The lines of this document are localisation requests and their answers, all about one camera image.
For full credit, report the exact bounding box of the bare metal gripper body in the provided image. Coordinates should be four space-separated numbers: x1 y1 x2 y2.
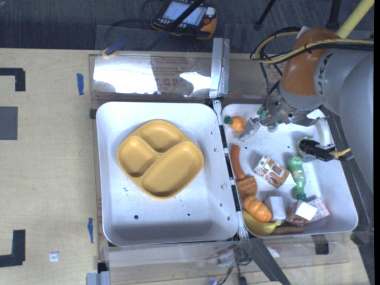
260 97 297 131

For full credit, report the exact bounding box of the orange carrot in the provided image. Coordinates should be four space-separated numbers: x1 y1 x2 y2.
223 115 248 133

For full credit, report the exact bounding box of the orange sausage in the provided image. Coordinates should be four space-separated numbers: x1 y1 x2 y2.
230 144 246 181

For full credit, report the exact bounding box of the orange and white carton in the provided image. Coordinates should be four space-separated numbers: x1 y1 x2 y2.
252 154 291 189
285 197 331 228

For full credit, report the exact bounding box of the brown waffle biscuit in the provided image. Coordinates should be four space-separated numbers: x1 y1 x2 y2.
236 175 259 199

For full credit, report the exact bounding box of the green plastic bottle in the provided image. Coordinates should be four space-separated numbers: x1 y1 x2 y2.
286 156 308 202

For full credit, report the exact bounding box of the orange bread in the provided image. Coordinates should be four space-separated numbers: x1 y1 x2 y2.
243 195 273 223

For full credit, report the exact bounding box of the white cup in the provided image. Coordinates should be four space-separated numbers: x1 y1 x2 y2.
264 195 287 222

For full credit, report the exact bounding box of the white plastic tray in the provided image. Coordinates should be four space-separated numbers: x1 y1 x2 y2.
221 103 359 239
95 101 240 247

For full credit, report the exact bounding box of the yellow divided plate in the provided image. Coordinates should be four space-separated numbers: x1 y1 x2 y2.
116 119 205 201

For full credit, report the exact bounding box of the yellow banana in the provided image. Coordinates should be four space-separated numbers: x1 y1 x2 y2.
241 209 282 236

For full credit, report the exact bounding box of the brown sausage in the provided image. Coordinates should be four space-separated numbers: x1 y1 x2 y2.
271 226 305 236

